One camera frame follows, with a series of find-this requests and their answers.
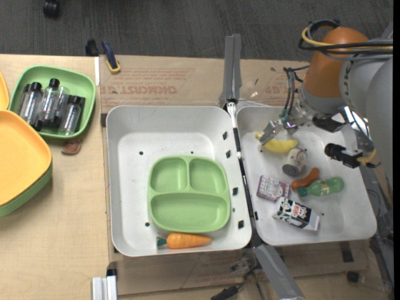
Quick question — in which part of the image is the pink carton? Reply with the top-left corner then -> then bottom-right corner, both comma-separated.
256,174 -> 291,203

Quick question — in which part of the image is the orange sausage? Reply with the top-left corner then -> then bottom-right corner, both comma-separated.
291,167 -> 321,191

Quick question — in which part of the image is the green square plate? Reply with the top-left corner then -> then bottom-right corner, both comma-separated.
8,64 -> 97,140

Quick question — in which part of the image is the yellow banana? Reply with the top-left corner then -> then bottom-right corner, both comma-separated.
254,131 -> 299,154

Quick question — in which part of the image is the brown cardboard board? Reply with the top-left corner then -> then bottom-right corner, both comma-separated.
99,54 -> 369,296

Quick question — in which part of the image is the clear plastic bottle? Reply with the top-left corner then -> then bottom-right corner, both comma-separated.
39,78 -> 61,125
58,95 -> 83,136
56,86 -> 71,120
19,82 -> 44,126

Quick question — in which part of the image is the black and white carton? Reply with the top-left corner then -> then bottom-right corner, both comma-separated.
272,196 -> 321,232

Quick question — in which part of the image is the white plastic tray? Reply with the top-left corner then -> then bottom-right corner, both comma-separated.
105,105 -> 253,258
236,106 -> 378,248

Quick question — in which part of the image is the small white can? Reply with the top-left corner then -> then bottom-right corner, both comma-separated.
281,147 -> 308,178

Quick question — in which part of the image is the black cylinder on white bracket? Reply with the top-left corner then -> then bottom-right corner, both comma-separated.
324,106 -> 376,169

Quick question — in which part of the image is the orange carrot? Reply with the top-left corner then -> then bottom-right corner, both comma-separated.
156,232 -> 213,250

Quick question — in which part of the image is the yellow plate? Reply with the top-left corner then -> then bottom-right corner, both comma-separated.
0,70 -> 11,111
0,109 -> 53,207

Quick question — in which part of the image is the green plastic bottle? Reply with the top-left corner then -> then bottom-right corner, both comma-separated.
297,176 -> 345,198

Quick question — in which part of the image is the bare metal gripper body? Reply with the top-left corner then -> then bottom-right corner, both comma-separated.
281,104 -> 316,134

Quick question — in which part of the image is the green divided plate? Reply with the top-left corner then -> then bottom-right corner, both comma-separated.
147,155 -> 233,234

